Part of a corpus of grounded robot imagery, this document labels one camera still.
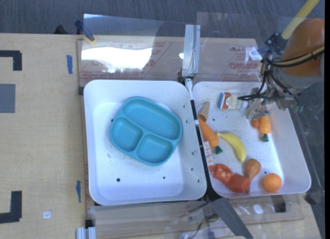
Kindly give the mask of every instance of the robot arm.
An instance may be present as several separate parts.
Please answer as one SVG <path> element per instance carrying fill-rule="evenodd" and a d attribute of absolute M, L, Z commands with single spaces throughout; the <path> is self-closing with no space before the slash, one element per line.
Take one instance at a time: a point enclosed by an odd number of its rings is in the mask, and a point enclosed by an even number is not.
<path fill-rule="evenodd" d="M 239 98 L 248 101 L 244 114 L 249 120 L 269 115 L 267 105 L 273 102 L 279 109 L 291 107 L 294 111 L 302 111 L 301 92 L 324 79 L 324 25 L 325 20 L 320 18 L 300 23 L 279 61 L 272 60 L 269 46 L 261 61 L 260 88 Z"/>

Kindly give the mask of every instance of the floor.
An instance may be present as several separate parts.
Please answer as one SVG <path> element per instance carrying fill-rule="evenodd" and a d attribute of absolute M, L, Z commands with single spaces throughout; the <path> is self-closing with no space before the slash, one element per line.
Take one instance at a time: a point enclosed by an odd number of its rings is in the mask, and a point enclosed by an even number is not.
<path fill-rule="evenodd" d="M 202 24 L 202 36 L 255 38 L 259 47 L 281 31 L 306 0 L 0 0 L 0 33 L 52 34 L 62 25 L 76 34 L 76 20 L 84 14 Z M 308 17 L 325 18 L 325 0 L 320 0 Z M 292 114 L 313 177 L 308 199 L 322 237 L 325 238 L 324 196 L 324 82 L 302 95 L 305 109 Z"/>

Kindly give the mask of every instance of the white tray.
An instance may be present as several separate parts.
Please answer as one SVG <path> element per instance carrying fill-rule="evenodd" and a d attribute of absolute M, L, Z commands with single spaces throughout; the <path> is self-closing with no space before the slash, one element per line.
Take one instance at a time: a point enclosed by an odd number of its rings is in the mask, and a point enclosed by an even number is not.
<path fill-rule="evenodd" d="M 218 108 L 221 92 L 250 94 L 252 88 L 259 86 L 260 83 L 248 82 L 199 82 L 193 87 L 197 111 L 205 101 L 210 101 L 206 123 L 215 132 L 232 132 L 240 137 L 247 150 L 245 161 L 255 158 L 262 166 L 260 173 L 252 180 L 248 194 L 232 192 L 213 178 L 213 173 L 210 172 L 213 189 L 226 198 L 304 193 L 311 185 L 310 174 L 288 110 L 279 110 L 275 103 L 268 106 L 272 131 L 268 135 L 269 142 L 262 142 L 259 140 L 258 130 L 243 116 L 246 103 L 241 109 Z M 225 164 L 232 172 L 244 175 L 243 163 L 238 161 L 232 147 L 221 138 L 219 140 L 223 152 L 215 154 L 214 148 L 212 149 L 214 163 Z M 262 186 L 264 176 L 271 172 L 277 173 L 283 182 L 276 193 L 267 192 Z"/>
<path fill-rule="evenodd" d="M 110 141 L 111 120 L 131 97 L 172 111 L 183 125 L 172 156 L 150 166 L 125 155 Z M 101 205 L 196 200 L 206 178 L 187 89 L 174 81 L 94 80 L 84 88 L 89 190 Z"/>

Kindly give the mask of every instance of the wooden table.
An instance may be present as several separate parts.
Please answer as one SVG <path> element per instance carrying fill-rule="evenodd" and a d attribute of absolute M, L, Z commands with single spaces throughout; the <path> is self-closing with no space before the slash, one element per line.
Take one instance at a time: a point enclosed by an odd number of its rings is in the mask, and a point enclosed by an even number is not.
<path fill-rule="evenodd" d="M 15 112 L 0 113 L 0 214 L 10 212 L 11 192 L 22 191 L 22 217 L 0 224 L 0 238 L 74 238 L 76 228 L 85 226 L 80 39 L 0 34 L 0 50 L 22 53 L 21 71 L 13 71 L 12 58 L 0 57 L 0 84 L 15 84 Z M 299 200 L 303 219 L 248 225 L 248 229 L 256 238 L 320 238 L 309 204 L 303 195 Z"/>

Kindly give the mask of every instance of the plastic fruit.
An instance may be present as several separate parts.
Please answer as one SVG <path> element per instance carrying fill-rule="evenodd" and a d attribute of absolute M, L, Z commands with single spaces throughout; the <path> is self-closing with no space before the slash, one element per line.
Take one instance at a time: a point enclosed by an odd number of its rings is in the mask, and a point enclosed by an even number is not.
<path fill-rule="evenodd" d="M 263 186 L 269 192 L 275 192 L 282 186 L 282 179 L 278 174 L 269 173 L 263 179 Z"/>
<path fill-rule="evenodd" d="M 217 135 L 222 137 L 224 140 L 226 140 L 228 143 L 231 144 L 231 146 L 234 148 L 237 158 L 240 162 L 244 162 L 246 159 L 246 148 L 241 141 L 240 138 L 238 138 L 233 133 L 219 133 L 217 132 Z"/>
<path fill-rule="evenodd" d="M 251 182 L 253 180 L 253 178 L 259 174 L 261 170 L 261 164 L 258 160 L 256 159 L 249 159 L 248 161 L 246 161 L 245 163 L 245 175 L 246 177 L 249 179 L 249 181 Z M 250 192 L 250 187 L 248 187 L 246 189 L 246 192 Z"/>

